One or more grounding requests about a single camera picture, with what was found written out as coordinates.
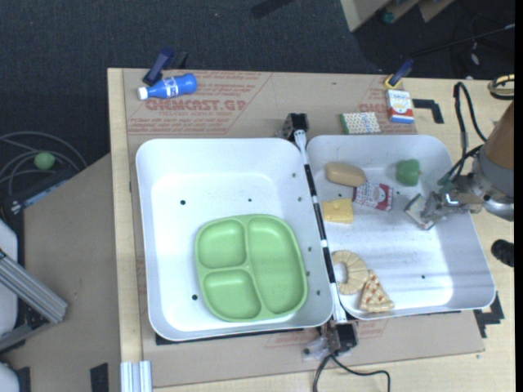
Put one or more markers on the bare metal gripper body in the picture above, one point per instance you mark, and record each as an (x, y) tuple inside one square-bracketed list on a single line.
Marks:
[(466, 202)]

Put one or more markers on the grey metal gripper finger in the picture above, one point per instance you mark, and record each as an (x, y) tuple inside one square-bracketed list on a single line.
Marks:
[(430, 215), (414, 207)]

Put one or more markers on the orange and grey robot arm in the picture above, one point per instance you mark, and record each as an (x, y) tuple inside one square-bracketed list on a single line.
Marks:
[(500, 145)]

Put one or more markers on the green bell pepper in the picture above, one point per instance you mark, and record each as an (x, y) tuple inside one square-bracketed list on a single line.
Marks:
[(408, 172)]

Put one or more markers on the white plastic tray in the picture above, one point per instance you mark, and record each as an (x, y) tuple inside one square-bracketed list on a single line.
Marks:
[(180, 186), (400, 255)]

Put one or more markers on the yellow cheese wedge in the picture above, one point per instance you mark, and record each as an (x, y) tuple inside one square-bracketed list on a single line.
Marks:
[(338, 211)]

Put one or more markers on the beige bread roll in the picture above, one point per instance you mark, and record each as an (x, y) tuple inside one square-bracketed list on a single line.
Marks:
[(345, 174)]

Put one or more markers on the beige croissant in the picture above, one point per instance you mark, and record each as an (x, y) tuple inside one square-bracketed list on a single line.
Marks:
[(356, 270)]

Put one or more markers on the pizza slice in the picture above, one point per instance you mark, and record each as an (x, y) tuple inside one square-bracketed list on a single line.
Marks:
[(374, 294)]

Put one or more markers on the thin black and white rod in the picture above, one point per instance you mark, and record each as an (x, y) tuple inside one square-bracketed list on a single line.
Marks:
[(316, 206)]

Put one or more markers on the green and white patterned packet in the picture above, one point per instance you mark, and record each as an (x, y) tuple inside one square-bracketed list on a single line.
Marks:
[(361, 122)]

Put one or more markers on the white red and orange carton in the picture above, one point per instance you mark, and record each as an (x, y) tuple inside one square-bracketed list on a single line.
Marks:
[(399, 105)]

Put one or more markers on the green divided plate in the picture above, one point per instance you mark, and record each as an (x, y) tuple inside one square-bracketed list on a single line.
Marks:
[(269, 259)]

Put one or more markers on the brown cardboard board, red print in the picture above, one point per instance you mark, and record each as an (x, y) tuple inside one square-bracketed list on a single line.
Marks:
[(261, 96)]

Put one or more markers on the blue bottle with white cap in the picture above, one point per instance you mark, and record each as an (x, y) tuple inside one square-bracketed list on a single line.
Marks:
[(173, 85)]

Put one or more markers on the green ball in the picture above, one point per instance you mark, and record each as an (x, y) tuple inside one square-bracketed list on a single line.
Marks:
[(44, 160)]

